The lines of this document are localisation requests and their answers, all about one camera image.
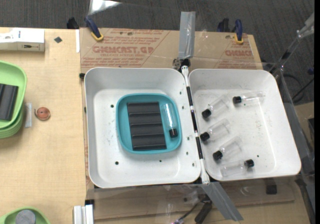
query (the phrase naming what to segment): wooden table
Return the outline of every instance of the wooden table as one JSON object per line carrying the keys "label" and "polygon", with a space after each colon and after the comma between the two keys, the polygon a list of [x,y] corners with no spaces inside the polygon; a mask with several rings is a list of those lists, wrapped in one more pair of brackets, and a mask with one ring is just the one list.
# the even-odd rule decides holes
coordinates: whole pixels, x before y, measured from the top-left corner
{"label": "wooden table", "polygon": [[[6,33],[9,28],[0,28]],[[54,41],[60,37],[62,42]],[[24,101],[32,108],[47,107],[51,118],[40,121],[34,115],[32,127],[0,139],[0,216],[23,206],[41,210],[52,224],[71,224],[73,207],[84,205],[87,193],[84,147],[80,54],[72,29],[45,29],[45,52],[1,51],[0,60],[24,69],[27,87]],[[258,53],[255,43],[254,51]],[[290,183],[293,200],[268,204],[251,203],[238,208],[241,223],[307,224],[309,218],[298,186]],[[117,208],[128,204],[117,204]],[[200,208],[185,219],[193,219]],[[170,223],[184,212],[99,220],[97,223]],[[210,212],[207,223],[224,220],[218,210]]]}

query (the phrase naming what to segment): clear plastic sheet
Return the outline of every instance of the clear plastic sheet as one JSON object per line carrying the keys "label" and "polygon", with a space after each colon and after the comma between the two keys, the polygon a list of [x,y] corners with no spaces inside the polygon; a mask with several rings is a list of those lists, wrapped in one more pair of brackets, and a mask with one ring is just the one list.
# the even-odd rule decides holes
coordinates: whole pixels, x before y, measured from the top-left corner
{"label": "clear plastic sheet", "polygon": [[[104,0],[89,0],[87,15],[99,26],[103,41],[97,42],[86,27],[80,30],[81,73],[94,67],[170,68],[181,67],[179,54],[180,15],[183,10],[141,6]],[[243,34],[243,44],[234,32],[217,33],[218,20],[212,10],[196,13],[194,53],[189,70],[249,69],[268,71],[275,63],[261,62],[252,35]],[[314,215],[314,148],[306,131],[298,128],[292,92],[283,70],[278,87],[294,140],[301,156],[298,175],[219,182],[231,204],[217,208],[200,180],[188,184],[159,184],[105,189],[93,184],[86,170],[87,200],[94,200],[97,223],[197,223],[208,207],[203,223],[308,223]],[[84,114],[84,129],[87,120]],[[88,138],[85,137],[86,167]],[[226,218],[235,207],[240,218]]]}

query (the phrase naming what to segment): small clear plastic piece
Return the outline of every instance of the small clear plastic piece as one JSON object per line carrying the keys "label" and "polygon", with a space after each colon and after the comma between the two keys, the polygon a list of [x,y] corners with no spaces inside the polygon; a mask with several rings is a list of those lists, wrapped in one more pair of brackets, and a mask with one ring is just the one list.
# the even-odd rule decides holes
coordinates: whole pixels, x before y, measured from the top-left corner
{"label": "small clear plastic piece", "polygon": [[248,93],[244,93],[239,96],[234,96],[232,101],[235,106],[249,106],[256,105],[262,103],[264,101],[264,97],[266,96],[265,92],[252,91]]}
{"label": "small clear plastic piece", "polygon": [[220,160],[222,157],[224,157],[224,159],[225,158],[228,159],[231,155],[241,152],[242,144],[243,144],[242,139],[238,136],[228,140],[219,148],[218,151],[212,154],[213,159],[215,161]]}
{"label": "small clear plastic piece", "polygon": [[222,119],[212,126],[206,132],[200,135],[200,139],[205,142],[208,139],[217,140],[230,133],[230,122],[227,119]]}
{"label": "small clear plastic piece", "polygon": [[171,138],[178,136],[178,122],[173,112],[173,106],[170,103],[161,106],[161,115],[164,118],[164,128],[169,130]]}
{"label": "small clear plastic piece", "polygon": [[230,100],[226,95],[222,95],[210,104],[208,107],[202,111],[203,118],[207,119],[209,116],[216,117],[221,112],[227,110],[229,108]]}
{"label": "small clear plastic piece", "polygon": [[223,165],[220,169],[223,177],[245,173],[249,168],[255,166],[252,159],[232,161]]}

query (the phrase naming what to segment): vial cap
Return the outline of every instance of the vial cap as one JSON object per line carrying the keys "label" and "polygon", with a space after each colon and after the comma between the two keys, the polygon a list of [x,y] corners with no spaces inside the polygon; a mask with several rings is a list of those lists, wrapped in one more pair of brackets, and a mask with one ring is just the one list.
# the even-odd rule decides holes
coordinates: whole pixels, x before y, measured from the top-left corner
{"label": "vial cap", "polygon": [[223,157],[223,154],[222,154],[222,152],[221,151],[217,151],[217,152],[214,152],[213,153],[213,159],[214,160],[216,160],[216,161],[218,161],[219,159],[221,159]]}
{"label": "vial cap", "polygon": [[211,115],[211,111],[210,111],[209,109],[206,109],[206,110],[202,111],[202,116],[203,116],[204,118],[207,118],[207,117],[209,117],[210,115]]}
{"label": "vial cap", "polygon": [[254,167],[255,166],[255,162],[252,159],[246,160],[245,164],[248,168]]}
{"label": "vial cap", "polygon": [[241,103],[242,100],[240,96],[235,96],[233,97],[232,101],[233,101],[233,104],[239,104]]}
{"label": "vial cap", "polygon": [[15,224],[35,224],[36,215],[31,210],[22,210],[15,217]]}
{"label": "vial cap", "polygon": [[201,135],[200,135],[200,139],[203,141],[203,142],[205,142],[207,139],[209,139],[210,138],[210,135],[209,135],[209,133],[207,133],[207,132],[204,132],[204,133],[202,133]]}
{"label": "vial cap", "polygon": [[169,130],[169,134],[170,134],[171,138],[175,138],[175,137],[178,136],[178,131],[177,131],[176,128],[172,128],[172,129]]}

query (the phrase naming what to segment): black cap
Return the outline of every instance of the black cap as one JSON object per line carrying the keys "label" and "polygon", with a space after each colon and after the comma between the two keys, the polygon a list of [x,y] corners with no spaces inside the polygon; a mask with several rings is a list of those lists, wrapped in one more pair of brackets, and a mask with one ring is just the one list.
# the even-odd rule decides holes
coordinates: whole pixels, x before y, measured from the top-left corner
{"label": "black cap", "polygon": [[170,137],[171,138],[174,138],[174,137],[177,137],[178,136],[178,132],[177,132],[177,129],[176,128],[172,128],[169,130],[169,133],[170,133]]}
{"label": "black cap", "polygon": [[254,162],[252,159],[246,160],[246,161],[244,161],[244,162],[245,162],[245,164],[246,164],[246,166],[247,166],[248,168],[251,168],[251,167],[254,167],[254,166],[255,166],[255,162]]}
{"label": "black cap", "polygon": [[239,104],[241,103],[242,99],[240,96],[235,96],[233,97],[232,101],[233,101],[233,104]]}
{"label": "black cap", "polygon": [[213,159],[218,161],[219,159],[221,159],[224,155],[222,154],[222,152],[220,150],[218,150],[217,152],[213,153]]}
{"label": "black cap", "polygon": [[203,116],[204,118],[207,118],[207,117],[209,117],[210,115],[211,115],[211,111],[210,111],[209,109],[206,109],[206,110],[202,111],[202,116]]}
{"label": "black cap", "polygon": [[203,142],[205,142],[207,139],[209,139],[210,138],[210,135],[209,135],[209,133],[207,133],[207,132],[204,132],[204,133],[202,133],[201,135],[200,135],[200,139],[203,141]]}

